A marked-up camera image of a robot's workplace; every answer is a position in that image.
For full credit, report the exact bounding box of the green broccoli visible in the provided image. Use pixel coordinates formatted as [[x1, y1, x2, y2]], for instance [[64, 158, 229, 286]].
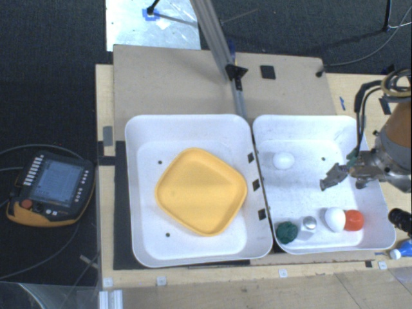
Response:
[[275, 221, 299, 245]]

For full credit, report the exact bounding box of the yellow plate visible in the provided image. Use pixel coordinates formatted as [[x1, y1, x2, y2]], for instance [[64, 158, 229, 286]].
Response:
[[154, 147, 249, 238]]

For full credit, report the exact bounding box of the blue and white bottle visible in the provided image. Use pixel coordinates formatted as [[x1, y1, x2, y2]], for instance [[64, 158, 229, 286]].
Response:
[[389, 239, 412, 261]]

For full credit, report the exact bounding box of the brown cardboard board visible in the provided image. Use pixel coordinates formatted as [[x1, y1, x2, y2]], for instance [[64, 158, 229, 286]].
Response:
[[112, 43, 376, 267]]

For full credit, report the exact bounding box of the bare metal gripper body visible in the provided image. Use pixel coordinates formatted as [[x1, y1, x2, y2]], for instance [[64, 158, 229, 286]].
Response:
[[347, 149, 412, 193]]

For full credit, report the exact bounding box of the silver can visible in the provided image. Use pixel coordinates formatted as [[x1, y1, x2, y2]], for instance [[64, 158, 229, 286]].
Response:
[[295, 215, 318, 241]]

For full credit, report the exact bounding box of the red tomato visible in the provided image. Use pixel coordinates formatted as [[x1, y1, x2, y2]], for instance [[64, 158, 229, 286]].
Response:
[[343, 209, 366, 232]]

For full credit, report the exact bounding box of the white egg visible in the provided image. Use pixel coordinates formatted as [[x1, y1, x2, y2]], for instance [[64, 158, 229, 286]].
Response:
[[324, 206, 346, 233], [272, 151, 295, 171]]

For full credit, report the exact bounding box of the white plastic tray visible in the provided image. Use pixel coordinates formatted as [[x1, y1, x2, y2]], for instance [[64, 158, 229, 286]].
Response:
[[251, 114, 397, 256], [124, 113, 275, 268]]

